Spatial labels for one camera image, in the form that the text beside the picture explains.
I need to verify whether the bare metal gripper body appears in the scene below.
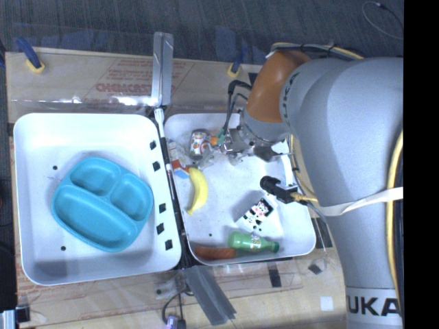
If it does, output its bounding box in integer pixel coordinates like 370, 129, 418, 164
222, 125, 288, 164

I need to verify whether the white and orange can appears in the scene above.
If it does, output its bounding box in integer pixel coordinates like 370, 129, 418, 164
189, 130, 213, 161

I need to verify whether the white plastic tray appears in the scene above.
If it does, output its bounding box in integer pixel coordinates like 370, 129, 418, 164
12, 112, 182, 287
163, 112, 317, 266

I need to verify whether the yellow banana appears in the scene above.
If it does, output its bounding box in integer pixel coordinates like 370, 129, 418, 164
186, 167, 209, 216

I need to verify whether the white red blue carton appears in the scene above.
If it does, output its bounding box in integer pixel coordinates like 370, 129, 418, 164
166, 140, 191, 180

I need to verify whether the white carton with black spots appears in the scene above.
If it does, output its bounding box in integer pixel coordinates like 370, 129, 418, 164
233, 190, 276, 234

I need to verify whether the green bottle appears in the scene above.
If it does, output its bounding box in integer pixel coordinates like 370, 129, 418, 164
227, 230, 281, 254

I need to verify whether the blue divided plate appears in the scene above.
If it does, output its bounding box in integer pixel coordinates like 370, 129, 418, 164
51, 156, 154, 254

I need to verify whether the brown cardboard board red print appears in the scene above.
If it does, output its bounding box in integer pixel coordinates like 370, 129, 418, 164
5, 46, 348, 329

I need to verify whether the black cylinder on white bracket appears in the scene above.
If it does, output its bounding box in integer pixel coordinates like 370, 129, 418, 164
259, 175, 404, 217

